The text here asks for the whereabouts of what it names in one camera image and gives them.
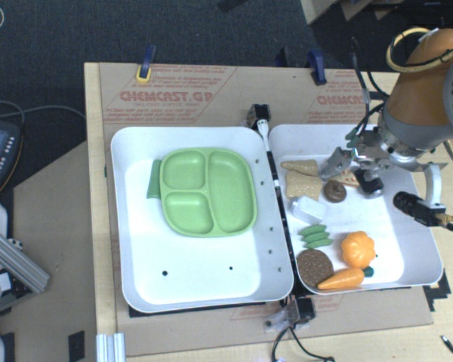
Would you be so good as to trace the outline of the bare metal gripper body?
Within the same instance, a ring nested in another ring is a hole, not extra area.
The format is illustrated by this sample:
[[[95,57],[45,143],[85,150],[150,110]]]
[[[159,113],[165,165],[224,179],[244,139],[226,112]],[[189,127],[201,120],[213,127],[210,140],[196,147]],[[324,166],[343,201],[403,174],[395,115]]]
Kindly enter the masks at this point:
[[[388,170],[399,167],[407,171],[422,171],[418,158],[423,150],[413,149],[381,129],[365,131],[356,143],[355,161],[364,170]]]

